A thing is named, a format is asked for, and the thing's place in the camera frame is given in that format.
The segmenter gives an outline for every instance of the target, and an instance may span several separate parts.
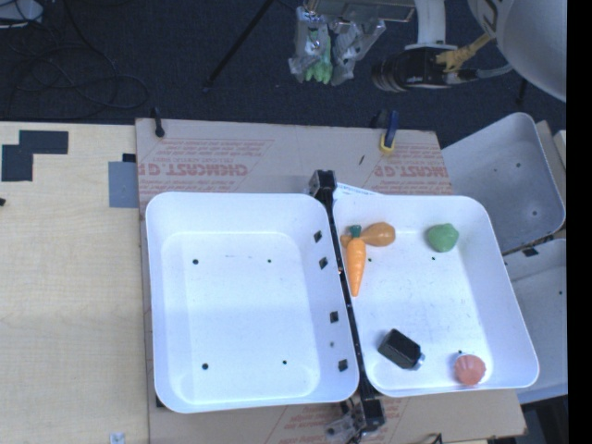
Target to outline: gray tape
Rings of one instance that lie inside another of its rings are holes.
[[[109,207],[137,208],[138,170],[135,163],[109,161]]]

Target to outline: yellow clip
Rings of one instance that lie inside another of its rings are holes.
[[[395,141],[392,141],[392,146],[387,146],[385,144],[385,139],[387,138],[387,134],[383,133],[382,135],[380,135],[380,151],[382,153],[392,153],[392,151],[395,149]]]
[[[491,40],[491,37],[487,33],[483,33],[471,44],[453,51],[440,53],[436,56],[436,64],[446,65],[444,72],[460,70],[463,63],[471,59],[489,40]]]

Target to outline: metal bracket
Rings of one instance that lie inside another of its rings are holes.
[[[360,336],[358,334],[358,327],[356,326],[355,317],[353,315],[352,297],[350,295],[350,287],[345,277],[345,268],[343,267],[343,259],[341,257],[341,249],[339,247],[339,234],[335,225],[335,217],[333,216],[333,191],[337,188],[337,179],[335,172],[330,170],[316,170],[309,181],[309,192],[319,201],[327,210],[327,217],[331,229],[331,238],[333,240],[333,247],[335,249],[335,258],[337,260],[339,278],[341,280],[341,289],[343,298],[350,320],[351,338],[353,340],[353,347],[360,371],[360,384],[358,391],[360,393],[361,406],[364,415],[364,430],[374,431],[385,424],[384,410],[382,403],[376,398],[375,389],[370,384],[368,376],[365,372],[364,359],[362,356],[362,347],[360,345]]]
[[[154,133],[158,138],[163,138],[165,136],[165,129],[163,129],[163,121],[160,117],[160,110],[158,107],[153,107],[150,112],[150,117],[154,119],[154,123],[156,125],[156,130]]]
[[[325,437],[331,444],[346,444],[365,428],[362,404],[358,403],[347,411],[340,419],[325,426]]]
[[[395,133],[399,129],[399,113],[391,110],[388,115],[387,131],[380,137],[380,151],[383,153],[392,153],[395,149]]]

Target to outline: orange carrot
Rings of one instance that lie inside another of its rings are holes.
[[[351,240],[345,249],[345,271],[350,283],[351,296],[357,296],[366,265],[366,243],[360,239],[361,226],[351,226]]]
[[[341,245],[347,247],[352,235],[344,234],[339,239]],[[385,247],[395,241],[395,228],[387,222],[376,222],[362,230],[360,239],[365,241],[367,245]]]

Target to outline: blue clamp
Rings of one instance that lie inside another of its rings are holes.
[[[399,112],[391,110],[388,115],[387,131],[380,137],[380,151],[391,153],[395,149],[395,133],[399,128]]]

